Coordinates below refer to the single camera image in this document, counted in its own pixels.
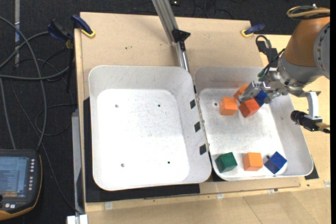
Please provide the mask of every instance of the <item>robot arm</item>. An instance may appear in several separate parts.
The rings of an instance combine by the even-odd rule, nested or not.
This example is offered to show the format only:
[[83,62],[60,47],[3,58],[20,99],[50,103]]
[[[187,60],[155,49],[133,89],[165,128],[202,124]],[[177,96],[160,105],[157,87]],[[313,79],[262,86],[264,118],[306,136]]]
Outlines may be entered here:
[[287,16],[299,19],[286,49],[277,54],[271,62],[277,60],[277,68],[266,66],[259,74],[259,83],[249,84],[239,96],[244,102],[265,93],[265,103],[288,93],[297,97],[306,97],[309,114],[293,111],[291,119],[309,131],[330,132],[330,127],[322,123],[318,116],[320,91],[304,91],[304,87],[318,77],[330,79],[330,10],[316,6],[301,6],[290,9]]

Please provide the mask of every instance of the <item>display screen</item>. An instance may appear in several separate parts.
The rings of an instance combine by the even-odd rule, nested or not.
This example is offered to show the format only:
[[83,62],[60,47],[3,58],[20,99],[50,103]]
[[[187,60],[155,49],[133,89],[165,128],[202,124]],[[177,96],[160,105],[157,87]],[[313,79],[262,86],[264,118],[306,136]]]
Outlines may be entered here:
[[28,157],[0,157],[0,193],[4,197],[25,197]]

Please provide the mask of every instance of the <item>black floor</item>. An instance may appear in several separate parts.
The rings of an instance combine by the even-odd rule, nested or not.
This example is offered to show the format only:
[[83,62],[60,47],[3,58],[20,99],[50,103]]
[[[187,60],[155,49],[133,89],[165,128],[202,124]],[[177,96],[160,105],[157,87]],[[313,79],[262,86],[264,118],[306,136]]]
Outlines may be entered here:
[[[13,21],[14,0],[0,0],[0,16]],[[176,16],[249,20],[251,24],[265,24],[264,34],[290,35],[297,21],[286,17],[286,11],[299,5],[330,8],[330,0],[178,0],[173,6]],[[150,0],[20,0],[20,29],[31,37],[47,30],[56,18],[72,29],[71,15],[79,12],[104,12],[127,14],[155,14]],[[0,62],[6,59],[14,46],[14,34],[0,23]],[[49,36],[31,42],[44,76],[68,66],[69,52],[64,43]],[[36,77],[32,56],[24,47],[18,66],[10,61],[0,74]],[[43,187],[36,208],[24,217],[3,223],[65,223],[74,215],[72,171],[72,112],[76,109],[76,80],[72,74],[70,93],[66,92],[67,74],[62,79],[45,81],[48,124],[41,155],[43,159]],[[17,148],[32,148],[38,142],[37,135],[43,126],[43,98],[39,82],[4,79],[5,96]],[[8,135],[2,101],[0,101],[0,147],[12,148]]]

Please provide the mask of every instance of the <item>metal plate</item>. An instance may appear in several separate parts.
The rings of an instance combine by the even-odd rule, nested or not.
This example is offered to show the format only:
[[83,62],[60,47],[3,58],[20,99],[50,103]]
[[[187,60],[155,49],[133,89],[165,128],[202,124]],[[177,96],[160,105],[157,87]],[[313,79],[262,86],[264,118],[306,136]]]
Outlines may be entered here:
[[[220,115],[219,102],[233,94],[244,83],[258,81],[260,68],[205,67],[195,73],[195,86],[199,97],[209,151],[216,174],[224,180],[243,180],[281,176],[303,176],[313,169],[313,162],[301,127],[290,119],[295,110],[289,95],[264,104],[253,116],[244,118],[238,110],[233,116]],[[285,166],[275,175],[265,166],[259,171],[245,171],[243,156],[260,152],[263,162],[267,156],[279,152],[287,159]],[[237,167],[220,173],[215,159],[232,152]]]
[[93,178],[105,190],[201,183],[211,173],[192,77],[180,67],[89,75]]

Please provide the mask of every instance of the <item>yellow clamp pad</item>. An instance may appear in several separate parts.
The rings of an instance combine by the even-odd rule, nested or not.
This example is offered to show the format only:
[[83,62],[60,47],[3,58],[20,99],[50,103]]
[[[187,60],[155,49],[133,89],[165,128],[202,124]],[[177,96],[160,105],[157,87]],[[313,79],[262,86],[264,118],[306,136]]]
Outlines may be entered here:
[[82,33],[84,35],[86,35],[87,37],[89,37],[89,38],[93,38],[96,35],[96,32],[93,29],[91,29],[91,30],[92,30],[91,34],[89,34],[88,32],[84,31],[83,29],[82,29]]
[[251,37],[251,36],[253,36],[254,35],[254,33],[252,32],[251,34],[248,34],[248,35],[245,35],[245,31],[246,31],[247,29],[245,29],[245,30],[243,30],[243,31],[241,31],[241,35],[243,36],[243,37],[245,37],[245,38],[248,38],[248,37]]

